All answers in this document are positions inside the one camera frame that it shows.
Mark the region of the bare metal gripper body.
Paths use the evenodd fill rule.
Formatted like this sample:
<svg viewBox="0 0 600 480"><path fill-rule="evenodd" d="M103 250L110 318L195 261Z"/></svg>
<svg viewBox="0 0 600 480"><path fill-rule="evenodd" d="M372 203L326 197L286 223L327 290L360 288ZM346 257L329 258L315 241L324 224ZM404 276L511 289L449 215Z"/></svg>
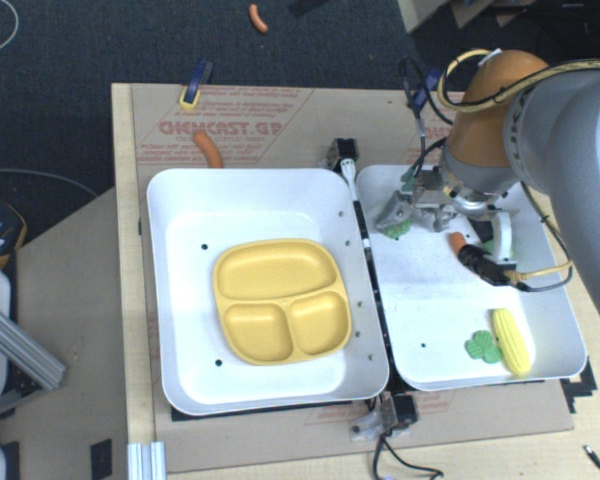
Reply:
<svg viewBox="0 0 600 480"><path fill-rule="evenodd" d="M465 215L481 217L496 203L503 191L483 184L482 172L460 170L469 178L461 178L448 165L422 169L413 187L407 192L411 211L442 216Z"/></svg>

